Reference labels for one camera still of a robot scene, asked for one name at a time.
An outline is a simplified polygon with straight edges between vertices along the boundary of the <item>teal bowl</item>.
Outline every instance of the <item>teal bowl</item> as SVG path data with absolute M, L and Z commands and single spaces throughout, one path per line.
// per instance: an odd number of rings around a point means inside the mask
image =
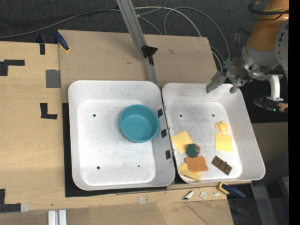
M 144 143 L 158 134 L 158 116 L 144 105 L 131 105 L 121 113 L 120 128 L 129 141 Z

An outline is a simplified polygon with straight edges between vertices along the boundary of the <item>brown chocolate piece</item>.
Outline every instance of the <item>brown chocolate piece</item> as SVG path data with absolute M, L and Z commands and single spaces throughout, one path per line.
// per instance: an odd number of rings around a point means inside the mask
M 211 163 L 214 166 L 216 166 L 218 169 L 220 169 L 222 172 L 224 172 L 226 175 L 228 175 L 232 170 L 232 167 L 230 167 L 226 162 L 224 162 L 218 156 L 215 156 Z

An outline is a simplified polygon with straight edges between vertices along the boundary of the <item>clamp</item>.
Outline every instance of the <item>clamp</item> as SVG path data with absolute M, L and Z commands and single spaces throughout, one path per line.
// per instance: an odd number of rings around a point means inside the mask
M 224 183 L 224 182 L 219 183 L 218 189 L 226 195 L 232 194 L 234 196 L 237 196 L 238 198 L 245 198 L 246 197 L 246 195 L 242 191 L 240 191 L 236 187 L 230 186 L 230 185 L 228 185 L 227 183 Z
M 68 46 L 67 42 L 65 41 L 65 39 L 63 38 L 63 36 L 57 32 L 54 31 L 53 35 L 55 37 L 55 39 L 58 41 L 58 43 L 60 44 L 60 48 L 65 52 L 65 53 L 69 53 L 71 51 L 71 47 Z

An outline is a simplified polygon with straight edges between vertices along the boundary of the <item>yellow block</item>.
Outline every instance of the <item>yellow block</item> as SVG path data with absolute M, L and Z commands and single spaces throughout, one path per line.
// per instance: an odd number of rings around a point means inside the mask
M 187 150 L 189 144 L 193 143 L 192 139 L 188 135 L 187 131 L 183 131 L 171 137 L 173 143 L 177 147 L 179 153 L 183 153 Z
M 228 124 L 225 123 L 224 121 L 220 121 L 216 123 L 216 129 L 222 133 L 225 134 L 228 131 Z
M 186 175 L 190 178 L 196 179 L 196 180 L 201 180 L 201 174 L 200 172 L 190 172 L 188 169 L 188 164 L 187 163 L 182 163 L 178 167 L 178 172 L 182 175 Z
M 226 134 L 216 133 L 216 150 L 233 152 L 233 137 Z

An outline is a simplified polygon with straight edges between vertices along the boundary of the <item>white tray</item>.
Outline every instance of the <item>white tray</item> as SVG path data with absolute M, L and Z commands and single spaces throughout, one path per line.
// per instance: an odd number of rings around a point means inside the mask
M 162 94 L 170 137 L 184 130 L 201 148 L 208 171 L 201 172 L 201 181 L 181 175 L 187 183 L 208 183 L 231 180 L 259 180 L 265 174 L 263 159 L 247 113 L 241 91 L 231 94 L 230 84 L 206 92 L 206 84 L 169 83 Z M 228 135 L 233 138 L 233 152 L 215 149 L 215 124 L 229 124 Z M 172 142 L 176 165 L 179 167 L 187 157 L 180 154 Z M 229 175 L 211 164 L 218 156 L 232 167 Z
M 83 190 L 160 187 L 175 177 L 161 92 L 152 82 L 77 81 L 68 89 L 72 175 Z M 149 142 L 128 141 L 119 127 L 124 108 L 141 104 L 159 116 Z

